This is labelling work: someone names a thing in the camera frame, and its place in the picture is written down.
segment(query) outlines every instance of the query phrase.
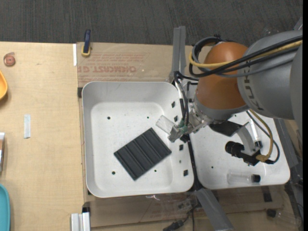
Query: blue plate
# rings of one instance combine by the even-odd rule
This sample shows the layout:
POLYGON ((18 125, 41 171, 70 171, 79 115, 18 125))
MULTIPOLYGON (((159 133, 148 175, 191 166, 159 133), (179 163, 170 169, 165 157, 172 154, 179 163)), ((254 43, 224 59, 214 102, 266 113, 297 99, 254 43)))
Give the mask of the blue plate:
POLYGON ((0 184, 0 231, 10 231, 11 211, 8 191, 0 184))

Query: white tape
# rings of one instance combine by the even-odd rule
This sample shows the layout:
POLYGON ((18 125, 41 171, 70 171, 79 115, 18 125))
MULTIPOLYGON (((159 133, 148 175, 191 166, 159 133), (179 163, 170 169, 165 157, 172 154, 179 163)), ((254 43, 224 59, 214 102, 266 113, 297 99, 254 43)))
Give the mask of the white tape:
POLYGON ((31 115, 24 115, 24 139, 31 137, 31 115))
POLYGON ((77 44, 73 44, 74 66, 77 66, 77 44))

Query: clear plastic bottle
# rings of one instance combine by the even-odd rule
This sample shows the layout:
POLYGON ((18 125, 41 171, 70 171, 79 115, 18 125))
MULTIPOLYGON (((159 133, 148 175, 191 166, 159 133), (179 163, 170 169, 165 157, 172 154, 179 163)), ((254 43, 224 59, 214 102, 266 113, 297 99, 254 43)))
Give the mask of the clear plastic bottle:
POLYGON ((230 185, 258 183, 260 180, 260 175, 252 174, 251 172, 229 170, 227 174, 227 182, 230 185))
POLYGON ((289 228, 299 228, 302 224, 302 219, 295 216, 293 213, 284 210, 268 209, 266 211, 267 217, 272 219, 277 225, 283 225, 289 228))

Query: black connector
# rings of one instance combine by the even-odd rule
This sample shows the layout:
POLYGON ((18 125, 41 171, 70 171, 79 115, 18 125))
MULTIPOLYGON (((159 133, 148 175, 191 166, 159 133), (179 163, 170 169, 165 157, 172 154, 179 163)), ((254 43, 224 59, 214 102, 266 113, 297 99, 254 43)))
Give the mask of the black connector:
POLYGON ((164 228, 163 231, 174 231, 174 230, 179 229, 183 225, 184 225, 184 222, 182 220, 173 222, 170 226, 164 228))

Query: yellow cable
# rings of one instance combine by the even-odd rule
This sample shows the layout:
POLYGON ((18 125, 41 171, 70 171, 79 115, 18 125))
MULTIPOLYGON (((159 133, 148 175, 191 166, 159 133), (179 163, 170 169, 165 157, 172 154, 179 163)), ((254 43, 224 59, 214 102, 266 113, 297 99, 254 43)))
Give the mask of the yellow cable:
MULTIPOLYGON (((260 58, 260 57, 263 57, 263 56, 268 56, 268 55, 271 55, 271 54, 274 54, 274 53, 277 53, 277 52, 280 52, 280 51, 284 51, 284 50, 288 50, 290 48, 294 48, 294 47, 297 47, 299 45, 301 45, 303 43, 302 40, 300 41, 297 41, 297 42, 294 42, 294 43, 291 43, 291 44, 287 44, 285 46, 281 46, 277 49, 274 49, 274 50, 271 50, 269 52, 266 52, 266 53, 263 53, 261 55, 258 55, 258 56, 255 56, 253 58, 251 58, 251 60, 253 59, 257 59, 257 58, 260 58)), ((193 60, 193 53, 190 52, 188 58, 189 58, 189 62, 194 65, 194 66, 197 66, 197 67, 202 67, 202 68, 212 68, 212 69, 215 69, 215 68, 218 68, 218 67, 221 67, 223 65, 226 65, 226 64, 229 64, 231 63, 232 61, 230 62, 222 62, 222 63, 217 63, 217 64, 200 64, 200 63, 197 63, 193 60)))
POLYGON ((265 123, 265 121, 263 121, 262 119, 261 119, 261 117, 259 117, 257 114, 256 114, 256 112, 254 112, 253 110, 249 110, 260 122, 262 122, 262 124, 266 127, 266 129, 267 129, 267 131, 269 132, 269 139, 270 139, 270 144, 269 144, 269 153, 267 154, 267 155, 258 155, 258 156, 256 156, 256 159, 257 160, 259 160, 259 161, 261 161, 261 162, 265 162, 266 160, 268 160, 269 158, 270 158, 270 155, 271 155, 271 153, 272 153, 272 151, 273 151, 273 144, 274 144, 274 139, 273 139, 273 134, 272 134, 272 132, 271 132, 271 130, 270 130, 270 128, 269 128, 269 126, 265 123))

